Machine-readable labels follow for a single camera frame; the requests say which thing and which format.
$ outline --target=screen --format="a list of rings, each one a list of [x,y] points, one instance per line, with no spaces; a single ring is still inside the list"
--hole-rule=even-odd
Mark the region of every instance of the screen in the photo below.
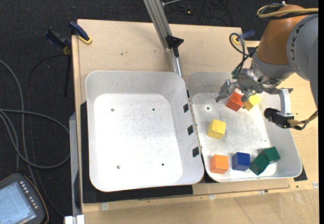
[[[0,190],[0,224],[24,224],[35,217],[17,182]]]

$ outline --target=cube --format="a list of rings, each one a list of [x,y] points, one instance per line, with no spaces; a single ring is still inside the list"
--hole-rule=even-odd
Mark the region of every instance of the cube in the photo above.
[[[228,156],[214,155],[211,158],[211,172],[223,174],[229,169]]]
[[[232,156],[232,169],[238,171],[246,171],[250,168],[250,154],[237,152]]]
[[[225,130],[226,122],[213,119],[209,123],[207,135],[209,137],[220,139],[225,134]]]
[[[248,111],[251,110],[255,105],[257,105],[258,103],[261,102],[261,98],[255,94],[252,95],[248,101],[243,103],[243,106],[245,109],[247,109]]]
[[[256,159],[251,163],[250,170],[256,175],[260,175],[269,164],[269,160],[260,153],[258,154]]]
[[[243,102],[241,101],[243,95],[239,94],[238,92],[233,92],[227,100],[226,107],[238,111],[240,108],[243,107]]]
[[[275,146],[264,149],[260,154],[268,159],[270,164],[273,164],[280,159],[280,155]]]

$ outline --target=black floor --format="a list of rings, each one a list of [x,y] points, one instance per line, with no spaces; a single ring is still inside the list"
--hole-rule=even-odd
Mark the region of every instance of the black floor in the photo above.
[[[237,26],[243,32],[253,29],[256,34],[251,40],[259,40],[267,22],[257,18],[256,11],[264,5],[281,1],[185,0],[166,6],[166,15],[169,23]],[[318,8],[318,0],[288,0],[287,3]],[[188,5],[191,16],[181,11]],[[0,60],[14,71],[20,82],[24,109],[53,117],[65,126],[68,126],[69,117],[74,112],[72,81],[64,97],[67,56],[63,55],[61,48],[47,41],[45,33],[50,26],[54,26],[58,32],[69,36],[69,22],[82,18],[150,21],[143,0],[0,0]],[[2,64],[0,108],[22,108],[15,79]],[[21,115],[7,115],[16,128],[20,148],[23,148]],[[63,128],[34,116],[25,116],[24,122],[26,148],[31,161],[39,165],[53,165],[64,160],[69,153],[69,136]],[[22,161],[18,171],[30,176],[27,165]],[[5,125],[0,121],[0,179],[14,172],[16,152]],[[60,214],[72,214],[69,164],[52,170],[38,170],[51,202],[42,189],[35,168],[33,174],[48,207],[50,223],[62,223]]]

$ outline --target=blue cube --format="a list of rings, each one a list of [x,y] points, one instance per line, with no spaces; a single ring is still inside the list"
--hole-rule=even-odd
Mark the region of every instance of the blue cube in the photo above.
[[[232,169],[238,171],[245,171],[251,166],[250,154],[237,152],[232,157]]]

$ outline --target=wooden table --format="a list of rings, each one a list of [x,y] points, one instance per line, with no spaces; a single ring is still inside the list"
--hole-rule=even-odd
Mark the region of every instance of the wooden table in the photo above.
[[[72,37],[72,58],[80,149],[80,105],[86,101],[85,79],[96,70],[171,71],[152,23],[78,20],[93,38],[87,45]],[[232,71],[241,55],[229,43],[237,27],[170,25],[184,39],[179,47],[184,80],[194,72]],[[280,87],[294,88],[292,113],[306,119],[316,110],[309,82],[294,74]],[[153,198],[109,203],[82,203],[90,223],[319,223],[318,120],[303,131],[292,130],[307,180],[293,178],[249,180],[193,185],[192,196]]]

